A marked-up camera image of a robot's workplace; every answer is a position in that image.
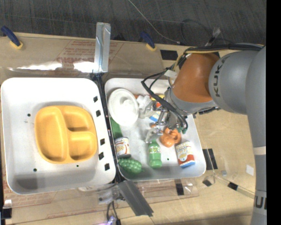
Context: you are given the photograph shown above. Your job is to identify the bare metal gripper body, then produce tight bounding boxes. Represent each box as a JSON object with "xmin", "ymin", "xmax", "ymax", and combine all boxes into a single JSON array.
[{"xmin": 151, "ymin": 100, "xmax": 170, "ymax": 127}]

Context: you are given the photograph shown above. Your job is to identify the blue and white carton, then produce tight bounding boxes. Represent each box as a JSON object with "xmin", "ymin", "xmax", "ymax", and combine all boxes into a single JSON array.
[{"xmin": 149, "ymin": 111, "xmax": 162, "ymax": 123}]

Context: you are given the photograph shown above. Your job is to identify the orange pretzel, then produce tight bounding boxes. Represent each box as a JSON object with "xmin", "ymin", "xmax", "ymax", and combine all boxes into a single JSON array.
[{"xmin": 159, "ymin": 127, "xmax": 182, "ymax": 148}]

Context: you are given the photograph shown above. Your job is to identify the clear plastic packet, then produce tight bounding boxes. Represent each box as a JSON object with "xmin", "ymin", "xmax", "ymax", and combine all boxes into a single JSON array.
[{"xmin": 136, "ymin": 94, "xmax": 153, "ymax": 120}]

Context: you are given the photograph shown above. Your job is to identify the green plastic bottle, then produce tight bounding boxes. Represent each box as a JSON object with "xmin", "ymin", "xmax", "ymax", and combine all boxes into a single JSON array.
[{"xmin": 148, "ymin": 139, "xmax": 163, "ymax": 169}]

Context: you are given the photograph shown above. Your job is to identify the white plastic tray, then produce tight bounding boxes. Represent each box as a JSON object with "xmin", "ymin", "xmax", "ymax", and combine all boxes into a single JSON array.
[
  {"xmin": 0, "ymin": 77, "xmax": 117, "ymax": 195},
  {"xmin": 104, "ymin": 77, "xmax": 207, "ymax": 181}
]

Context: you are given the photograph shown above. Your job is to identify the small can with soup label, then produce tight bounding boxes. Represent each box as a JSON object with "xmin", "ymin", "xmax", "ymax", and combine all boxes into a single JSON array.
[{"xmin": 114, "ymin": 136, "xmax": 132, "ymax": 159}]

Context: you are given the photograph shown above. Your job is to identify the red and white soup can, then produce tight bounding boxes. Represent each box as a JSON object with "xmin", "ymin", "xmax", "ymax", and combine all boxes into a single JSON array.
[{"xmin": 175, "ymin": 141, "xmax": 196, "ymax": 169}]

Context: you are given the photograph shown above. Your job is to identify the green cucumber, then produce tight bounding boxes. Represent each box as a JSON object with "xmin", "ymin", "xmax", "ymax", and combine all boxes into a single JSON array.
[{"xmin": 110, "ymin": 117, "xmax": 123, "ymax": 140}]

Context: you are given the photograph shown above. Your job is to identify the green grapes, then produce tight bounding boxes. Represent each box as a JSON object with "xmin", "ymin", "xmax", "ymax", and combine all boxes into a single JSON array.
[{"xmin": 118, "ymin": 157, "xmax": 143, "ymax": 174}]

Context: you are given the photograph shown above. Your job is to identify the white bowl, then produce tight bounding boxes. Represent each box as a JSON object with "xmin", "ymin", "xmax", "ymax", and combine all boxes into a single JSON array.
[{"xmin": 107, "ymin": 88, "xmax": 140, "ymax": 127}]

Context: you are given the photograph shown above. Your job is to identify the yellow divided plate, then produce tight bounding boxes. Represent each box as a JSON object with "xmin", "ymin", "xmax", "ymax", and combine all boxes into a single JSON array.
[{"xmin": 34, "ymin": 105, "xmax": 98, "ymax": 165}]

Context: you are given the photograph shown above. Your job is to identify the brown cardboard board red print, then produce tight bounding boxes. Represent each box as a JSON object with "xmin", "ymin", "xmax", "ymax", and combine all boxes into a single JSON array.
[{"xmin": 0, "ymin": 32, "xmax": 257, "ymax": 225}]

